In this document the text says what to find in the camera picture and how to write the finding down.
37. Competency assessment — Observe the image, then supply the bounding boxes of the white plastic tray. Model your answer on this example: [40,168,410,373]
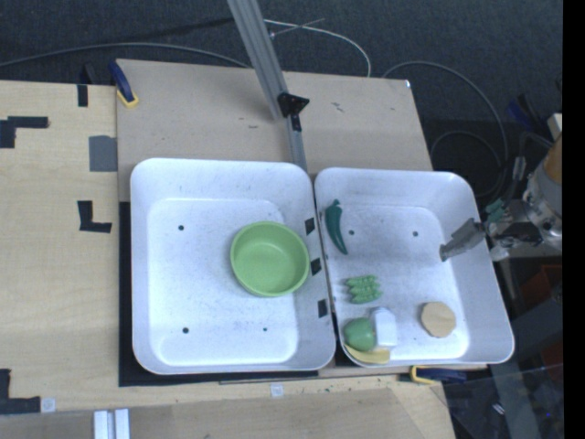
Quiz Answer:
[314,166,516,369]
[129,156,337,377]

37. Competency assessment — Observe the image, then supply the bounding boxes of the yellow banana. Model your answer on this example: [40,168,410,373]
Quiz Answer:
[343,341,391,367]

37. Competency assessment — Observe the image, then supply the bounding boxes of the pale wood board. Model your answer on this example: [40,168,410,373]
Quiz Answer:
[114,57,488,386]

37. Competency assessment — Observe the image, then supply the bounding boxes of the green apple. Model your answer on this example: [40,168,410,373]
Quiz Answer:
[343,316,378,353]

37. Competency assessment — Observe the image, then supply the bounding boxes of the light green bowl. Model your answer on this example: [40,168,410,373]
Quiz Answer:
[229,219,312,298]

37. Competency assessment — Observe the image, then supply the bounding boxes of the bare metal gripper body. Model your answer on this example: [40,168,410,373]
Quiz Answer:
[480,198,564,252]

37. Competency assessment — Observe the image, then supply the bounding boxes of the tan round biscuit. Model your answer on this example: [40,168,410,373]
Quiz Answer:
[420,301,458,339]

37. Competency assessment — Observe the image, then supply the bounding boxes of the light green pea pods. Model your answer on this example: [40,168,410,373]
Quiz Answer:
[344,273,384,305]

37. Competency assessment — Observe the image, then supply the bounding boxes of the white carton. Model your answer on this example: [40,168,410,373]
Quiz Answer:
[368,305,399,348]

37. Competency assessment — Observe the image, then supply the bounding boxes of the dark green chili pepper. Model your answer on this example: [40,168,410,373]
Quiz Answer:
[324,198,350,256]

